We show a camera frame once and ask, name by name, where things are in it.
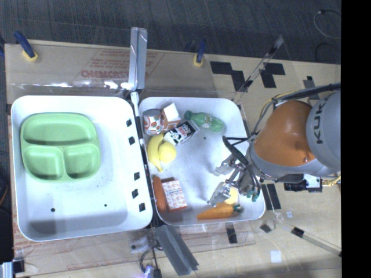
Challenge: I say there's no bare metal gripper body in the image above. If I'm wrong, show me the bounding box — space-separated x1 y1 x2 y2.
229 154 262 198

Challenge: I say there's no orange carrot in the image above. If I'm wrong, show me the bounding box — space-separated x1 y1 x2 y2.
196 202 243 221

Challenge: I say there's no white plastic tray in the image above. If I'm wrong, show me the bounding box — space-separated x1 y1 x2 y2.
10 94 154 242
138 96 267 227

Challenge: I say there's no orange and white packet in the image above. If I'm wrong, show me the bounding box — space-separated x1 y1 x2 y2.
161 179 188 213

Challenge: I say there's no green plastic bottle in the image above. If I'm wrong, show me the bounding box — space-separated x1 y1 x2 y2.
183 109 227 133

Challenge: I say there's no black and white cow carton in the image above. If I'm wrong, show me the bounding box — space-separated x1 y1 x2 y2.
162 120 201 147

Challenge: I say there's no yellow lemon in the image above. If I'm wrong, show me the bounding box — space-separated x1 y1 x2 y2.
157 141 178 164

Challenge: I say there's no orange-brown sausage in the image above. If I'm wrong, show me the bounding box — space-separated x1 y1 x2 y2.
152 175 168 214

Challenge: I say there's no yellow banana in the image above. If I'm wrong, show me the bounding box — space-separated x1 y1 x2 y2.
146 133 165 173

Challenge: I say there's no orange and white carton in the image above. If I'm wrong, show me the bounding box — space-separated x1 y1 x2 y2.
159 102 182 133

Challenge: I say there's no thin black and white rod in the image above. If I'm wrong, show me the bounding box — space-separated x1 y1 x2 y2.
130 91 159 226

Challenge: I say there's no orange and white can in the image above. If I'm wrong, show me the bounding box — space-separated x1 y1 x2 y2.
142 108 162 136

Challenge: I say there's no green divided plate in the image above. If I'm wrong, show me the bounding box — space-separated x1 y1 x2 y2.
20 112 102 183

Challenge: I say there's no brown cardboard board red print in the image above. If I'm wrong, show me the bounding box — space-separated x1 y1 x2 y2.
3 39 257 275

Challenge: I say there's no black cylinder on white bracket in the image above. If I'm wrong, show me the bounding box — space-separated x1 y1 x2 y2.
283 174 323 193

